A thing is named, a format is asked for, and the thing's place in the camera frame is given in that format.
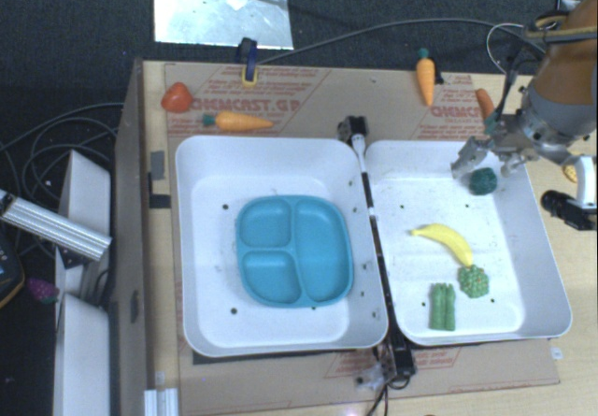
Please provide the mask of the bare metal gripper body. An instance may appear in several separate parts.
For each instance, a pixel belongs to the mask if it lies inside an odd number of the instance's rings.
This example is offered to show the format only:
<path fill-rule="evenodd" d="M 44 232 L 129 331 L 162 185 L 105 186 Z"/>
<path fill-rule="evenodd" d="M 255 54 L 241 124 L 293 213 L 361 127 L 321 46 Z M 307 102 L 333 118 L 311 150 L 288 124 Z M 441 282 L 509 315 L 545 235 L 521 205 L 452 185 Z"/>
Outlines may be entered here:
<path fill-rule="evenodd" d="M 569 151 L 573 143 L 566 136 L 542 120 L 524 117 L 489 118 L 485 134 L 492 140 L 491 150 L 505 162 L 528 162 L 540 158 L 552 163 L 568 163 L 574 155 Z"/>

